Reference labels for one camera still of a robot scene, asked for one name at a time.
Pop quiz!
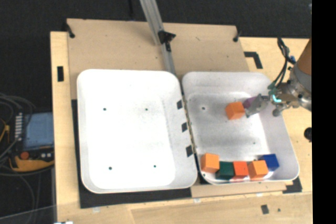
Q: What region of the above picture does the brown cardboard board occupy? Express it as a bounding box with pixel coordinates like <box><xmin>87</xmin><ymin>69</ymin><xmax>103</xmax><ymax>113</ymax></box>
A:
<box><xmin>66</xmin><ymin>18</ymin><xmax>289</xmax><ymax>199</ymax></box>

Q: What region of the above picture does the white plastic tray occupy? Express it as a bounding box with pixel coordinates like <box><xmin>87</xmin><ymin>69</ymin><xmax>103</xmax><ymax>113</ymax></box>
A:
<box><xmin>181</xmin><ymin>71</ymin><xmax>300</xmax><ymax>186</ymax></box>
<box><xmin>76</xmin><ymin>68</ymin><xmax>198</xmax><ymax>194</ymax></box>

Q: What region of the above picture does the green cube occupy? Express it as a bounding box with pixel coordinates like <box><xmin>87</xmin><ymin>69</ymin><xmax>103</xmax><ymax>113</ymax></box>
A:
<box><xmin>215</xmin><ymin>161</ymin><xmax>235</xmax><ymax>180</ymax></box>

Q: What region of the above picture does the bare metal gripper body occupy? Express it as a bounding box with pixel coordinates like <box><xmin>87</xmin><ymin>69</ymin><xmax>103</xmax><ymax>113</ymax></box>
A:
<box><xmin>271</xmin><ymin>82</ymin><xmax>312</xmax><ymax>117</ymax></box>

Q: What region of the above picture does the purple cube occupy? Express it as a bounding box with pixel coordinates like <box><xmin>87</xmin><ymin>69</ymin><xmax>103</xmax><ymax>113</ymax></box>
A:
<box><xmin>242</xmin><ymin>96</ymin><xmax>259</xmax><ymax>110</ymax></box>

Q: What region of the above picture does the orange cube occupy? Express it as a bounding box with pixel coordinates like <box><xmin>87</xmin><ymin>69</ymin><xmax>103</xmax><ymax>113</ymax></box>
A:
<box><xmin>225</xmin><ymin>101</ymin><xmax>246</xmax><ymax>121</ymax></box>
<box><xmin>200</xmin><ymin>153</ymin><xmax>221</xmax><ymax>174</ymax></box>
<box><xmin>247</xmin><ymin>159</ymin><xmax>269</xmax><ymax>182</ymax></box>

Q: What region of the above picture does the red cube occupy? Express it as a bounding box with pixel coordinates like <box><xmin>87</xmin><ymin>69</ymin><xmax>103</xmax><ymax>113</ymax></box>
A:
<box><xmin>232</xmin><ymin>161</ymin><xmax>249</xmax><ymax>182</ymax></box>

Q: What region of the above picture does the blue cube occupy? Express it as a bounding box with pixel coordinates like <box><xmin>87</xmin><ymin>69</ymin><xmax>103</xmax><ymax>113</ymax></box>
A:
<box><xmin>258</xmin><ymin>153</ymin><xmax>280</xmax><ymax>172</ymax></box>

